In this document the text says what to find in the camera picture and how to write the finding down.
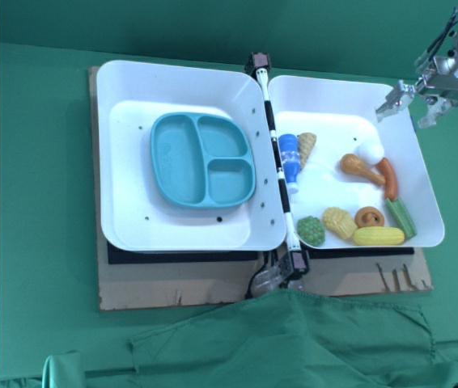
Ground green grapes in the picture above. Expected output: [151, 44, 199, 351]
[295, 215, 327, 247]

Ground blue and clear bottle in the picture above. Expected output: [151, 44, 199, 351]
[278, 133, 301, 195]

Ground white plastic tray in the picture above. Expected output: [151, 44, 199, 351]
[95, 59, 288, 253]
[266, 74, 446, 251]

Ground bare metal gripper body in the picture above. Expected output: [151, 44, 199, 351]
[413, 47, 458, 101]

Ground brown doughnut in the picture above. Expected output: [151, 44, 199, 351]
[354, 205, 386, 230]

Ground yellow corn cob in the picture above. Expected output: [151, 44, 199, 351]
[352, 226, 406, 247]

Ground red sausage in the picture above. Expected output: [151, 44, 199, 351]
[375, 157, 399, 202]

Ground green celery stick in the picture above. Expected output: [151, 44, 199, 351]
[384, 196, 418, 239]

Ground black and white thin rod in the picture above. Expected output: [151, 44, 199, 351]
[254, 67, 303, 255]

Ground brown chicken drumstick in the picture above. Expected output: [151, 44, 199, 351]
[339, 153, 387, 187]

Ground brown cardboard board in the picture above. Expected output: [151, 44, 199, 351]
[87, 65, 434, 312]

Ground green cloth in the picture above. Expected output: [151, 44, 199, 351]
[126, 288, 458, 388]

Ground tan ice cream cone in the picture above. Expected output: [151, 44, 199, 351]
[296, 132, 318, 172]

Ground blue divided plate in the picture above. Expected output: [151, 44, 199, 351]
[149, 112, 257, 209]

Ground white egg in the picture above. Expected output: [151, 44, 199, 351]
[354, 140, 385, 165]

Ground black block with wires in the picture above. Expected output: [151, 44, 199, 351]
[278, 249, 311, 279]
[244, 52, 273, 77]

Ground yellow cupcake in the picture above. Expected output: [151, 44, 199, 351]
[321, 206, 358, 241]

